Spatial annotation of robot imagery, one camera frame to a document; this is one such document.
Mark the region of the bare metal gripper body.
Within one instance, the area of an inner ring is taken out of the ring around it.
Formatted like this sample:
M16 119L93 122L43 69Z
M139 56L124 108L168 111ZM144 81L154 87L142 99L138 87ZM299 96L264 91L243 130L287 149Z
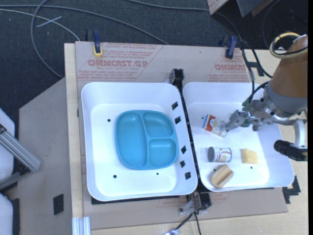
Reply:
M247 120L250 121L253 126L270 125L274 123L291 125L294 122L291 117L301 114L301 111L296 113L286 112L277 107L270 99L265 98L252 100L248 112L249 117Z

